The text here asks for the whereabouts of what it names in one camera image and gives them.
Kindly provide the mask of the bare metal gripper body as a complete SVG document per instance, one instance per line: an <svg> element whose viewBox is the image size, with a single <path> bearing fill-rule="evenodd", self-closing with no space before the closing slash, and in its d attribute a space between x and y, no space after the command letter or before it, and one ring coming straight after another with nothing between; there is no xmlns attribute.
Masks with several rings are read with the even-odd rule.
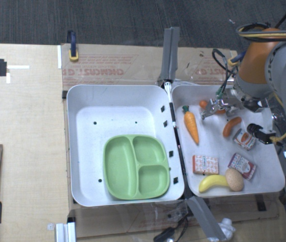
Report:
<svg viewBox="0 0 286 242"><path fill-rule="evenodd" d="M253 98L237 88L225 88L217 95L217 100L222 108L236 106L237 109L247 109L254 113L262 111L262 106L258 104L259 99Z"/></svg>

